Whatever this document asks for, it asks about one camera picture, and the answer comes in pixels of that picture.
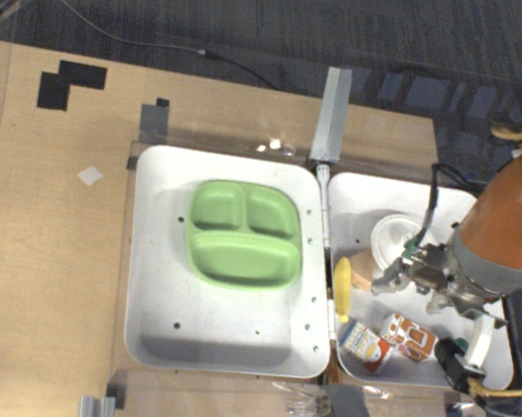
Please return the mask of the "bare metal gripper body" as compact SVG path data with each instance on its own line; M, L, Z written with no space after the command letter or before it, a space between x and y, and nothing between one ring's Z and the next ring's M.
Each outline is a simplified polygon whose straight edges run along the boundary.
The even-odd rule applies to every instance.
M502 314L485 309L486 305L499 301L505 292L466 273L451 246L425 245L411 260L407 272L418 290L447 292L454 303L453 309L463 318L476 320L485 316L494 322L507 322Z

